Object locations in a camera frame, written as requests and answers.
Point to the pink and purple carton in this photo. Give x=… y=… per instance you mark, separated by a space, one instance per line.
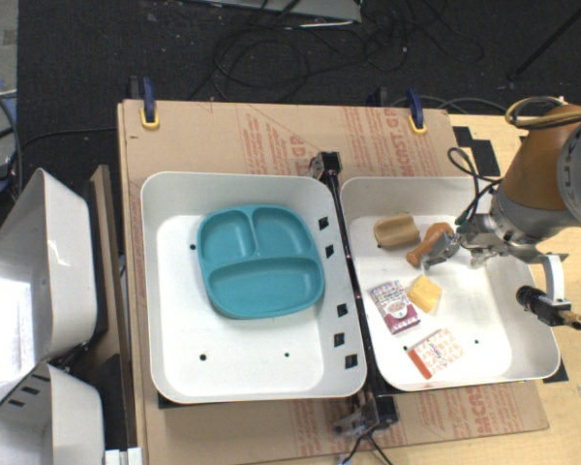
x=394 y=307

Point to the yellow cheese wedge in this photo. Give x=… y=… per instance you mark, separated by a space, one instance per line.
x=423 y=294

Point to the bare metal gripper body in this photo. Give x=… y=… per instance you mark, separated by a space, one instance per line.
x=484 y=236

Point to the white plastic tray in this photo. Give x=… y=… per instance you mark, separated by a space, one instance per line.
x=489 y=318
x=48 y=419
x=252 y=356
x=34 y=279

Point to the orange and white carton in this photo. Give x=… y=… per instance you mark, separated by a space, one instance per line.
x=437 y=353

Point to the thin black and white rod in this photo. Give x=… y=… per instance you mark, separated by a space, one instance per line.
x=354 y=279

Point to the black cylinder on white bracket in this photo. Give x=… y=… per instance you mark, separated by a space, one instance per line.
x=542 y=303

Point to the blue divided plate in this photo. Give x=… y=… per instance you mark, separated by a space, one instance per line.
x=261 y=259

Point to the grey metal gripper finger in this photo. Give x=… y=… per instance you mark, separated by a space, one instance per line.
x=440 y=251
x=482 y=258

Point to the orange chicken drumstick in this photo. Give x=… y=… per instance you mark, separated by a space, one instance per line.
x=418 y=252

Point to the brown cardboard board, red print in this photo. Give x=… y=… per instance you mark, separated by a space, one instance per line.
x=252 y=133

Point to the tan hot dog bun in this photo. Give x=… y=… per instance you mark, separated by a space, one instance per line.
x=395 y=230

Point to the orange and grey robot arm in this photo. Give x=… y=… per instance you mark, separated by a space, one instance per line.
x=542 y=172

